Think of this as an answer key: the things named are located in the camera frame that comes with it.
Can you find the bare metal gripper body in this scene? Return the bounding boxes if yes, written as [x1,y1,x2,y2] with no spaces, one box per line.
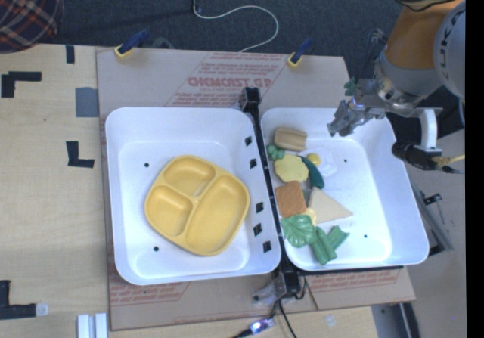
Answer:
[349,77,417,119]

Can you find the white toy fried egg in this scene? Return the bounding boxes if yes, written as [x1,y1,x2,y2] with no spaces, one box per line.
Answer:
[304,147,338,178]

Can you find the tan toy bread roll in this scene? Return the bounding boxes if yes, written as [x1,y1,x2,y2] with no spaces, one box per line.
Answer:
[273,126,309,153]

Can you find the dark green toy cucumber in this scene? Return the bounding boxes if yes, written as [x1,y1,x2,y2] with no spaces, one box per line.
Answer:
[297,155,326,190]

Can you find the yellow toy lettuce leaf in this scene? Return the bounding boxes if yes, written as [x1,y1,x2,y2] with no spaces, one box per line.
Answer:
[274,153,310,183]

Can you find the green toy grapes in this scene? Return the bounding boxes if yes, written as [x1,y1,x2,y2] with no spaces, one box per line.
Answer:
[266,143,286,161]

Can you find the pale yellow triangular toy slice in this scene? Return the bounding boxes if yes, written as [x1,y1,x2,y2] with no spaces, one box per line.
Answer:
[307,187,354,225]

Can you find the white plastic tray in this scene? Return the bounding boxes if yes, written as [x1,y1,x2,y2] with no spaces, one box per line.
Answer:
[104,107,283,287]
[259,107,431,272]

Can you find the thin black rod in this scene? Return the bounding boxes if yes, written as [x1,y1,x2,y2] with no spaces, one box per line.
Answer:
[250,108,290,273]

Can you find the orange toy biscuit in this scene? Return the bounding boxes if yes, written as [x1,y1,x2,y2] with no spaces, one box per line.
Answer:
[275,180,308,219]

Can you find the green toy lettuce leaf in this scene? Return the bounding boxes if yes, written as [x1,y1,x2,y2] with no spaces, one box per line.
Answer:
[280,213,317,249]

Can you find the green toy celery stalks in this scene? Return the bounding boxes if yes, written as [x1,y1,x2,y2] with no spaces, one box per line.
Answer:
[310,225,351,266]

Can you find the yellow divided plate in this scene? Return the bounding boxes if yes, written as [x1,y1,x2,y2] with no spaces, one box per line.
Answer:
[143,154,251,257]

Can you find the brown cardboard board, red print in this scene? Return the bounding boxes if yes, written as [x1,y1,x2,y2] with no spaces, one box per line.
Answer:
[95,47,417,332]

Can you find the white block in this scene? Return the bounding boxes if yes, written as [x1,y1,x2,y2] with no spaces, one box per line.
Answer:
[94,312,109,338]
[76,313,94,338]

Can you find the black cylinder on white bracket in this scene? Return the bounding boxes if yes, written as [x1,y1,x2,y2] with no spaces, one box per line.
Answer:
[385,107,444,171]

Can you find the black block with wires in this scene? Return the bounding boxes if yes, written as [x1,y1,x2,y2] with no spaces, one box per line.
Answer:
[278,267,304,299]
[240,86,262,113]

